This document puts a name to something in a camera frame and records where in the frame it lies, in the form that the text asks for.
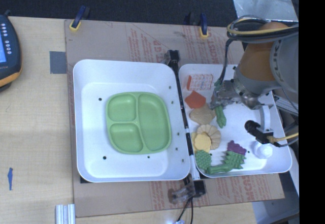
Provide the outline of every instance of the wooden table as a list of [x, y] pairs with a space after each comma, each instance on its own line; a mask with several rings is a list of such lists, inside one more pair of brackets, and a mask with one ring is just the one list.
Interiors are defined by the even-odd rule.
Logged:
[[[23, 71], [0, 92], [0, 222], [55, 223], [55, 206], [73, 204], [66, 74], [50, 73], [50, 52], [66, 51], [64, 20], [9, 17]], [[13, 169], [12, 190], [8, 172]], [[181, 210], [77, 218], [76, 223], [174, 223]], [[190, 221], [190, 208], [183, 220]], [[252, 204], [194, 208], [193, 223], [256, 223]]]

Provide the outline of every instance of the divided green plate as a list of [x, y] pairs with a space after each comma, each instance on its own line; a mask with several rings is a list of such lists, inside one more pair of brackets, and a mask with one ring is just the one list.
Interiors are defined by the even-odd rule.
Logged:
[[149, 92], [124, 92], [106, 103], [108, 136], [113, 147], [128, 154], [156, 153], [171, 142], [171, 125], [162, 98]]

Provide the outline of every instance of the device screen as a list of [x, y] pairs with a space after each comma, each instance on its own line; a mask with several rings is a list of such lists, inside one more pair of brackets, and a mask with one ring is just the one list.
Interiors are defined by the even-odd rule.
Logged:
[[2, 44], [2, 39], [0, 36], [0, 63], [1, 62], [6, 62], [6, 55], [5, 55], [5, 50], [4, 50], [4, 45]]

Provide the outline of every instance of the cardboard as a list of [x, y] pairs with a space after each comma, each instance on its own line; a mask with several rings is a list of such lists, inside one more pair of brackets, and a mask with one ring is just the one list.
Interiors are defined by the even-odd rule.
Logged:
[[[226, 29], [209, 27], [208, 38], [189, 25], [164, 25], [83, 20], [80, 28], [66, 34], [73, 187], [76, 217], [183, 208], [172, 204], [168, 191], [184, 187], [184, 181], [89, 183], [81, 179], [76, 162], [73, 76], [74, 65], [82, 59], [161, 62], [168, 50], [178, 50], [180, 65], [223, 63]], [[242, 44], [233, 42], [228, 63], [238, 64]], [[254, 202], [284, 198], [278, 174], [204, 179], [206, 194], [195, 199], [195, 207]]]

